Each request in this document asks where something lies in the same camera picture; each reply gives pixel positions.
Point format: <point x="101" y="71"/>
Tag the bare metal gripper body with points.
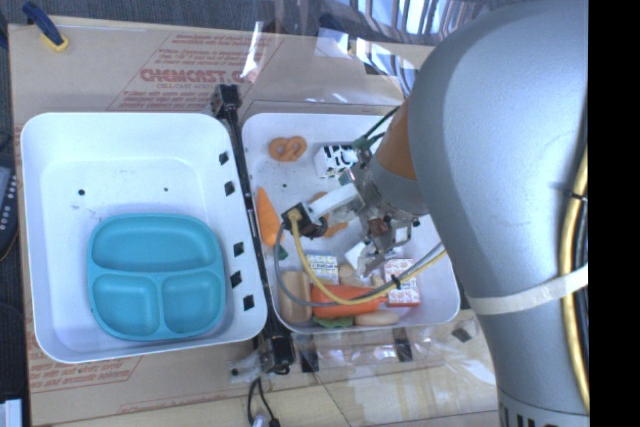
<point x="381" y="220"/>

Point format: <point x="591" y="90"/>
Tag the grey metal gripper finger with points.
<point x="389" y="249"/>
<point x="371" y="264"/>

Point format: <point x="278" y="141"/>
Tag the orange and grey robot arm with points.
<point x="500" y="155"/>

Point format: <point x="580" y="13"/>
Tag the beige toy food piece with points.
<point x="349" y="274"/>

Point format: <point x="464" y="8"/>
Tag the orange and white carton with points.
<point x="406" y="292"/>

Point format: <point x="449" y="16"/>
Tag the yellow and white carton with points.
<point x="325" y="267"/>

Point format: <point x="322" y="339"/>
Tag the beige oval biscuit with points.
<point x="376" y="318"/>

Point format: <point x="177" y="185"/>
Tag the large orange carrot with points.
<point x="340" y="309"/>

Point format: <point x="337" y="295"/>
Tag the green lettuce leaf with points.
<point x="332" y="322"/>

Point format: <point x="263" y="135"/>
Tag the black and white carton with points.
<point x="332" y="160"/>

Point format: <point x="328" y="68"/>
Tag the tan bread bun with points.
<point x="295" y="300"/>

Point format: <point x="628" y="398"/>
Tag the white plastic tray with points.
<point x="300" y="175"/>
<point x="65" y="265"/>

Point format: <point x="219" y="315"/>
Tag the small orange carrot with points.
<point x="267" y="217"/>

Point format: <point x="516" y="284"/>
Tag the orange pretzel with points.
<point x="280" y="150"/>

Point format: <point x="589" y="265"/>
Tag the thin black rod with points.
<point x="250" y="210"/>

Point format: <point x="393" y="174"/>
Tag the blue divided plate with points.
<point x="155" y="277"/>

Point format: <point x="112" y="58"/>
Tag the brown cardboard board red print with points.
<point x="125" y="65"/>

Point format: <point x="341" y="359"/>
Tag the black cylinder on white bracket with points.
<point x="336" y="201"/>

